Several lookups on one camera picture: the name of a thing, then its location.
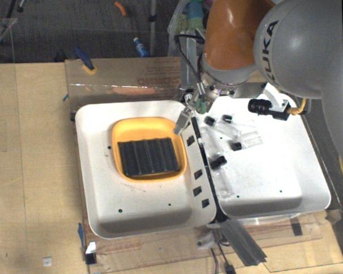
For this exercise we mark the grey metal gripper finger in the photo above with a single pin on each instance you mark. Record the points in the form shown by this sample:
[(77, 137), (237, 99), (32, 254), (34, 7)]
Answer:
[(182, 122)]

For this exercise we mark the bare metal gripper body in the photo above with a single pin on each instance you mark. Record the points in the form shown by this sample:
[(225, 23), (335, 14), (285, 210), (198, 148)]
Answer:
[(215, 92)]

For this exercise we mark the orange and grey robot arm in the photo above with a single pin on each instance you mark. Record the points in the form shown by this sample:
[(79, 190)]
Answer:
[(295, 51)]

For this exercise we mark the clear plastic bottle black cap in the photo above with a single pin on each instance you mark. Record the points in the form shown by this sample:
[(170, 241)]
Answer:
[(209, 121), (218, 162), (236, 146), (227, 119)]

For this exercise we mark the black ribbed rectangular pad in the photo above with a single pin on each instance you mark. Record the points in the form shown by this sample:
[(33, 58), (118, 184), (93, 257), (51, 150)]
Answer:
[(148, 156)]

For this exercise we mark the clear plastic storage bin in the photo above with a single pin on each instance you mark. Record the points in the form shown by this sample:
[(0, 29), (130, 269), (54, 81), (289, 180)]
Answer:
[(183, 22)]

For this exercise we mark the white plastic tray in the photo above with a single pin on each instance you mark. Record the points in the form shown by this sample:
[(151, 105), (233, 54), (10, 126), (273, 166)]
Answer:
[(269, 172), (151, 202)]

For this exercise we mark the blue bottle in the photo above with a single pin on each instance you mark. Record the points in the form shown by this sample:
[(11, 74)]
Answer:
[(141, 47)]

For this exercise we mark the orange curved toy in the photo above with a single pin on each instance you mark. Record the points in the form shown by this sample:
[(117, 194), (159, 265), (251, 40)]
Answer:
[(121, 8)]

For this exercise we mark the small black and white box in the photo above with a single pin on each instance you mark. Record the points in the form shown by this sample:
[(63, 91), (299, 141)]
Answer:
[(90, 255)]

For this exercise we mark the small white square piece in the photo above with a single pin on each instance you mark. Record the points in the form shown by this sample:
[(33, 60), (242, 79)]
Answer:
[(47, 261)]

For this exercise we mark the black cylinder on white bracket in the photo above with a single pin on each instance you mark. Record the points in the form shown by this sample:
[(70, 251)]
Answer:
[(260, 106)]

